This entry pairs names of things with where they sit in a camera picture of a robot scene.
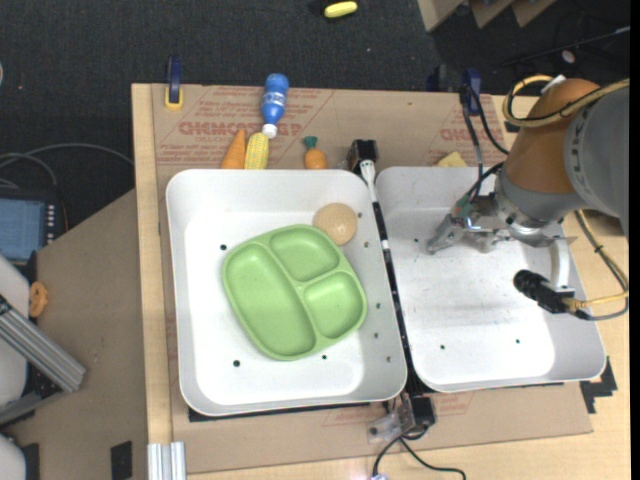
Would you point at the thin black and white rod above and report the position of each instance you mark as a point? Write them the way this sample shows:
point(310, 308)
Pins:
point(384, 238)

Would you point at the brown cardboard board red print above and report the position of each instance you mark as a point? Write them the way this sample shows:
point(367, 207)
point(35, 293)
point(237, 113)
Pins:
point(390, 118)

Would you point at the yellow oblong toy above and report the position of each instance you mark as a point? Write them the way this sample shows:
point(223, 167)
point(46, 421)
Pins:
point(340, 9)

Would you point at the black cylinder on white bracket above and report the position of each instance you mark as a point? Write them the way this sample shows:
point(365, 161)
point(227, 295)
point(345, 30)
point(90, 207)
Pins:
point(537, 288)

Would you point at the green divided plate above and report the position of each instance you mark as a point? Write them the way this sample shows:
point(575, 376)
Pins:
point(280, 298)

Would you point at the yellow cheese wedge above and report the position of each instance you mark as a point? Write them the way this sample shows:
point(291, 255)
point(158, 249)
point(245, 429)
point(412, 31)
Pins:
point(452, 160)

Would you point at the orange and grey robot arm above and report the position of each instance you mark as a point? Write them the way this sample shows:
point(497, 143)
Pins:
point(542, 168)

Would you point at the white plastic tray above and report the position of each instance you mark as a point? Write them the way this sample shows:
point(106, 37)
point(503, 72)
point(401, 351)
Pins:
point(470, 308)
point(210, 318)

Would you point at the blue plastic bottle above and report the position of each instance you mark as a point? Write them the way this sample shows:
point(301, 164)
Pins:
point(274, 100)

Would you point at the small orange carrot green top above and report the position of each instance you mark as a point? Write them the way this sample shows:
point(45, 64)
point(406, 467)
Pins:
point(315, 158)

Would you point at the yellow corn cob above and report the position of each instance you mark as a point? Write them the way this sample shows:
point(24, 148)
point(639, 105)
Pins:
point(257, 152)

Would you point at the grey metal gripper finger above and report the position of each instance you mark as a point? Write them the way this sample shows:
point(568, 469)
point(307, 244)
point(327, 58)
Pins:
point(442, 235)
point(489, 244)

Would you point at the plain orange carrot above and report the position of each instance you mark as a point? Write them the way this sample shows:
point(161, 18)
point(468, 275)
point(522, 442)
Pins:
point(235, 155)

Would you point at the beige round bread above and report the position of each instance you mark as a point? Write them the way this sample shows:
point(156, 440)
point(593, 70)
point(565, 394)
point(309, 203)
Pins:
point(337, 220)

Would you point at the orange-brown pretzel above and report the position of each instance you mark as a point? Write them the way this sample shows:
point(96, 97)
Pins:
point(38, 299)

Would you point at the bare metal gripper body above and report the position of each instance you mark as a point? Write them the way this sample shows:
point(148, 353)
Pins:
point(482, 218)

